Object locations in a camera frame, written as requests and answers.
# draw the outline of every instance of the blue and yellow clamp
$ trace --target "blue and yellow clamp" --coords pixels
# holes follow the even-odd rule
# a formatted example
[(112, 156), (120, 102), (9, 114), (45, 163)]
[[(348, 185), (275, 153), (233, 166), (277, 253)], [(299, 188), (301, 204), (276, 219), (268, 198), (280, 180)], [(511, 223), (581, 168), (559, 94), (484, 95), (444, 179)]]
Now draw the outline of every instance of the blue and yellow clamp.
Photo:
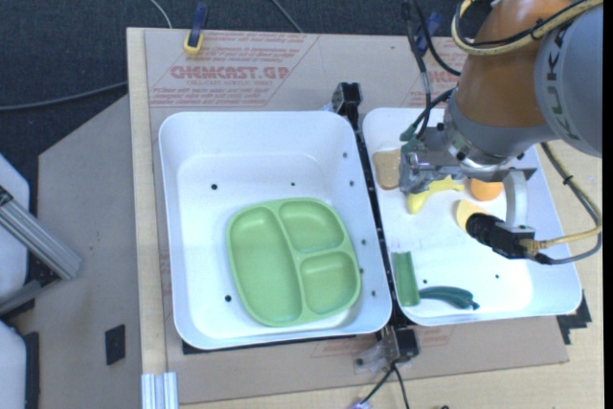
[(183, 42), (183, 50), (188, 55), (198, 55), (204, 41), (204, 28), (209, 17), (209, 9), (203, 2), (199, 2), (193, 15), (192, 29), (188, 31)]

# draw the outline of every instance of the green plate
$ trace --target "green plate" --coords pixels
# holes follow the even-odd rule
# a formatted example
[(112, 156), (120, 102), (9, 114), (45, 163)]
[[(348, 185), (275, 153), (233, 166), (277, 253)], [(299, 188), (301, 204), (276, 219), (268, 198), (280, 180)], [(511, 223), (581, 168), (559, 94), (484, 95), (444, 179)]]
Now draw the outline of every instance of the green plate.
[(295, 326), (349, 308), (360, 273), (347, 230), (325, 202), (267, 201), (240, 210), (226, 245), (238, 294), (267, 326)]

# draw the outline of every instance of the white tray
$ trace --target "white tray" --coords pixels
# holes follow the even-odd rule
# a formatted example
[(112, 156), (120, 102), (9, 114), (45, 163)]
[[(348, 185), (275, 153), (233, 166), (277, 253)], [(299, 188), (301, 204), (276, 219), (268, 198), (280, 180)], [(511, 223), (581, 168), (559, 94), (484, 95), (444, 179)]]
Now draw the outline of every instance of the white tray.
[[(161, 125), (174, 322), (203, 350), (375, 332), (392, 300), (353, 131), (326, 111), (182, 112)], [(239, 209), (272, 199), (318, 198), (351, 237), (357, 301), (309, 324), (275, 328), (241, 305), (225, 246)]]
[[(378, 108), (364, 118), (363, 131), (371, 157), (381, 150), (400, 148), (398, 136), (420, 114), (418, 109)], [(435, 109), (430, 124), (436, 125), (443, 111)], [(536, 239), (562, 235), (556, 209), (534, 148), (526, 152), (517, 168), (537, 168), (528, 180), (528, 225)], [(477, 202), (468, 191), (434, 193), (416, 215), (409, 215), (404, 194), (375, 185), (383, 231), (390, 256), (411, 251), (419, 287), (450, 285), (474, 294), (480, 307), (458, 309), (436, 300), (421, 300), (403, 307), (417, 324), (441, 326), (486, 320), (559, 315), (574, 311), (581, 300), (575, 266), (542, 265), (534, 261), (507, 260), (472, 239), (457, 225), (452, 208), (460, 199), (470, 199), (500, 218), (506, 216), (504, 192), (490, 202)], [(554, 258), (570, 255), (567, 244), (547, 249)]]

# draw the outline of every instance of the green divided plate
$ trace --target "green divided plate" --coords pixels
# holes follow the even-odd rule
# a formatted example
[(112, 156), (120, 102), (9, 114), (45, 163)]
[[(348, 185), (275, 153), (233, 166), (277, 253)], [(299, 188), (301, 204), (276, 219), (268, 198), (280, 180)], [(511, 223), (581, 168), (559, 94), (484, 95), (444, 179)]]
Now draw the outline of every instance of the green divided plate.
[(295, 326), (349, 308), (360, 273), (338, 214), (313, 198), (267, 201), (240, 210), (226, 245), (238, 294), (267, 326)]

